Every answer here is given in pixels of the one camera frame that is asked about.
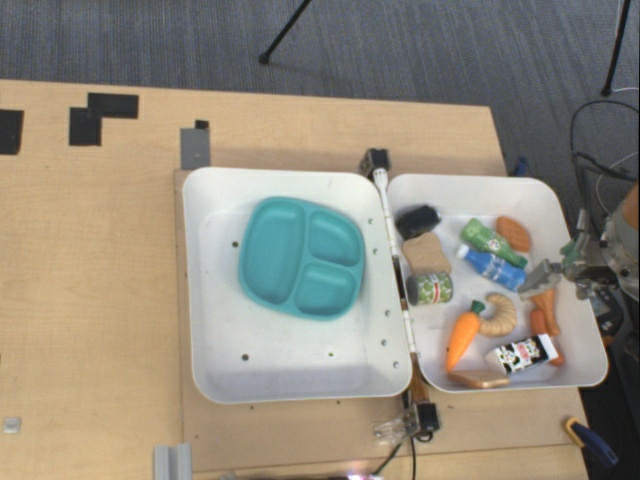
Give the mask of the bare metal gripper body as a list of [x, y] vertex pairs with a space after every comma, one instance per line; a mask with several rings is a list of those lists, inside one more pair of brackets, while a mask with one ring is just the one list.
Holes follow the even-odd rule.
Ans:
[[603, 257], [599, 240], [576, 237], [560, 249], [564, 277], [575, 285], [578, 299], [587, 299], [601, 289], [618, 289], [615, 272]]

